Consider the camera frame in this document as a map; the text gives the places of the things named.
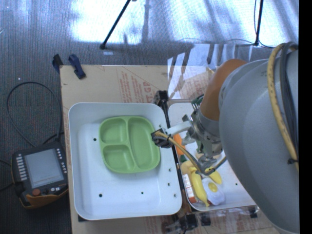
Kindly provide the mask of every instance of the green plate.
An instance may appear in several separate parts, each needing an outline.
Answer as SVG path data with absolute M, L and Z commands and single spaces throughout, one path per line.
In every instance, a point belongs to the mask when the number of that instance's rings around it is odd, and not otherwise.
M 155 168 L 160 150 L 151 138 L 155 129 L 141 116 L 105 119 L 99 127 L 99 142 L 105 165 L 116 173 L 138 173 Z

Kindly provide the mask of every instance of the carpeted floor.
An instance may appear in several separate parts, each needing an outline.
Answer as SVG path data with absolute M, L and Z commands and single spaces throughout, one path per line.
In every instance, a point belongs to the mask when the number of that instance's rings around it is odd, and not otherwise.
M 99 48 L 126 0 L 0 0 L 0 159 L 30 148 L 6 111 L 10 90 L 40 82 L 61 99 L 59 75 L 52 66 L 59 54 L 69 65 L 202 65 L 216 68 L 229 58 L 266 59 L 280 43 L 298 43 L 299 0 L 264 0 L 258 44 L 260 0 L 133 0 Z M 55 98 L 43 87 L 18 87 L 9 100 L 13 121 L 35 144 L 57 131 Z M 0 188 L 12 181 L 0 162 Z M 0 233 L 71 233 L 67 196 L 26 210 L 10 186 L 0 192 Z

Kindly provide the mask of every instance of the egg yolk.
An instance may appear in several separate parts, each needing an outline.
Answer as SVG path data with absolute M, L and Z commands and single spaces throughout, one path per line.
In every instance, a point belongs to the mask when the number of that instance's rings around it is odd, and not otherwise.
M 213 184 L 212 182 L 208 183 L 208 188 L 210 189 L 210 191 L 216 193 L 218 191 L 218 188 L 215 184 Z

